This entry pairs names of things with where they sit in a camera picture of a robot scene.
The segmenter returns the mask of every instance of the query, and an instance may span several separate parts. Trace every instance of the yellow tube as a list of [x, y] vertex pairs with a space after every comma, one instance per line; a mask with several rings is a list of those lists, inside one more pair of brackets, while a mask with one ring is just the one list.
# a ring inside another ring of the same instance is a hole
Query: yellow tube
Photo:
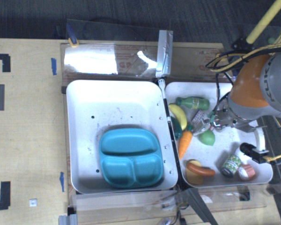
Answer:
[[256, 39], [260, 36], [263, 30], [267, 27], [267, 25], [272, 21], [272, 19], [277, 15], [277, 13], [281, 9], [281, 0], [276, 0], [272, 6], [268, 9], [266, 14], [262, 17], [253, 31], [249, 34], [246, 39], [248, 44], [253, 44]]

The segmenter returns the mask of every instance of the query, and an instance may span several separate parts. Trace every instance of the can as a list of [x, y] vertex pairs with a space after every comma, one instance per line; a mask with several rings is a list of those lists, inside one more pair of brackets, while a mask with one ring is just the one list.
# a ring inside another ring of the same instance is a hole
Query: can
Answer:
[[228, 178], [233, 178], [241, 164], [242, 161], [238, 156], [230, 154], [221, 168], [221, 173]]

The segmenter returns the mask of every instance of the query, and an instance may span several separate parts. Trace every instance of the sausage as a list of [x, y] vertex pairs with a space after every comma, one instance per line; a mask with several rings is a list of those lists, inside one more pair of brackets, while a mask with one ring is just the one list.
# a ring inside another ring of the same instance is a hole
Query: sausage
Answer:
[[186, 167], [195, 174], [202, 175], [204, 177], [212, 177], [215, 175], [215, 171], [213, 169], [202, 168], [192, 163], [187, 163]]

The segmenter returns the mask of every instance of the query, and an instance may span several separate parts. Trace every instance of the blue divided tray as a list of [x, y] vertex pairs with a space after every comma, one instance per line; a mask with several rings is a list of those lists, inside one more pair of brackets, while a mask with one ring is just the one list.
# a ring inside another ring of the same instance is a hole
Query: blue divided tray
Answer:
[[156, 184], [163, 175], [160, 145], [142, 128], [121, 128], [103, 134], [99, 143], [104, 179], [116, 188], [143, 188]]

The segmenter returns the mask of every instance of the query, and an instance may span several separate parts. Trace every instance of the yellow banana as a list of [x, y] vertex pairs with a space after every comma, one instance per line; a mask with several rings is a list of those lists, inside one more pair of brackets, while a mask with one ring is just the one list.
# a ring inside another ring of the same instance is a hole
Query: yellow banana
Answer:
[[187, 126], [187, 120], [186, 120], [186, 114], [182, 110], [181, 107], [179, 107], [176, 104], [169, 104], [169, 110], [175, 115], [178, 122], [181, 125], [182, 130], [184, 130]]

